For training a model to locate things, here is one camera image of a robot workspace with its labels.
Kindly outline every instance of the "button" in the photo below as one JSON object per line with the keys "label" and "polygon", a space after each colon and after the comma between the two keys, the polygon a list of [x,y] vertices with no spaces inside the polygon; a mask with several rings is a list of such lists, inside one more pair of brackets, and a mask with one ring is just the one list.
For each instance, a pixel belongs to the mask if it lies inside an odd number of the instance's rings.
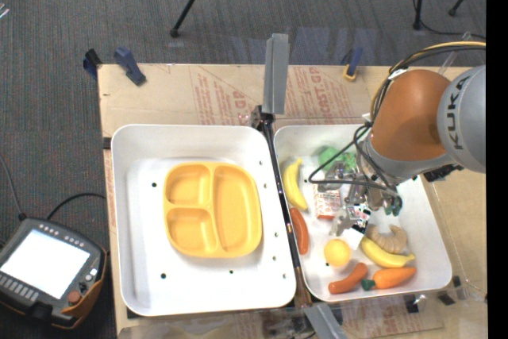
{"label": "button", "polygon": [[81,301],[81,294],[79,291],[73,290],[67,294],[67,300],[71,305],[76,305]]}

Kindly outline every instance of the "yellow divided plate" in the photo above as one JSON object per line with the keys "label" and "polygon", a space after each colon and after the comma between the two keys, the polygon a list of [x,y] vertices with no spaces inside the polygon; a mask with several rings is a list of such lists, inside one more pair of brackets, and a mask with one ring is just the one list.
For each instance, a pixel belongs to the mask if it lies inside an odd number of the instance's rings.
{"label": "yellow divided plate", "polygon": [[243,256],[261,241],[256,182],[234,164],[174,166],[164,180],[164,219],[167,239],[188,256]]}

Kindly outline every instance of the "yellow banana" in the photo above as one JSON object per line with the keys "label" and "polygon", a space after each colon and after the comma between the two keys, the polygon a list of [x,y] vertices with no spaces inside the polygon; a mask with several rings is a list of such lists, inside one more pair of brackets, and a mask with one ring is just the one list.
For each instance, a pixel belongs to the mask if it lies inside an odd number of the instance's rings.
{"label": "yellow banana", "polygon": [[402,254],[392,254],[380,248],[374,241],[368,237],[363,237],[360,246],[369,259],[381,267],[399,268],[403,267],[408,261],[414,259],[414,254],[404,256]]}
{"label": "yellow banana", "polygon": [[307,202],[298,188],[298,170],[302,159],[298,158],[294,163],[289,164],[283,172],[284,194],[291,205],[300,210],[307,209]]}

